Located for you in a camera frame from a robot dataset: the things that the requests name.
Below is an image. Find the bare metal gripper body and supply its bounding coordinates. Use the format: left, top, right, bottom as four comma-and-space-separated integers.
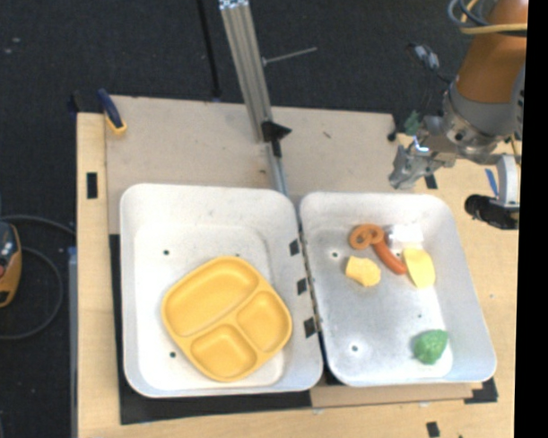
409, 113, 503, 174

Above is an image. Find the white packet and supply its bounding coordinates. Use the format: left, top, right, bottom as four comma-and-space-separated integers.
386, 223, 425, 251

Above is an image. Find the brown pretzel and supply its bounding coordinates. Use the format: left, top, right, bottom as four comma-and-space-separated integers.
347, 223, 386, 251

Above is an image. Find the orange sausage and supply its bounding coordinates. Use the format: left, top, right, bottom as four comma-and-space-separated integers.
370, 239, 410, 276

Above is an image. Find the yellow banana slice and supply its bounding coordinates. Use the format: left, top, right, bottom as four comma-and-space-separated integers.
400, 247, 437, 290

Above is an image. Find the yellow cheese chunk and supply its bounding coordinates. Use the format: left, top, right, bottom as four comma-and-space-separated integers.
344, 255, 383, 289

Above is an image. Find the white plastic tray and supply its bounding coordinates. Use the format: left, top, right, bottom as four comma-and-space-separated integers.
292, 189, 504, 393
113, 181, 331, 404

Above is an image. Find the green broccoli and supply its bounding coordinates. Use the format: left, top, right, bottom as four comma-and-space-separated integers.
413, 328, 449, 366

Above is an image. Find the flat brown cardboard board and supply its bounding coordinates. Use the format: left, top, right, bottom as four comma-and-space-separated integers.
94, 94, 494, 414

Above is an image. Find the yellow divided plate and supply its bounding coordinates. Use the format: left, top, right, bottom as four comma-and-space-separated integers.
158, 253, 296, 386

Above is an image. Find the black cylinder on white bracket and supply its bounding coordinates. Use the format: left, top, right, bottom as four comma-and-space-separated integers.
463, 152, 523, 232

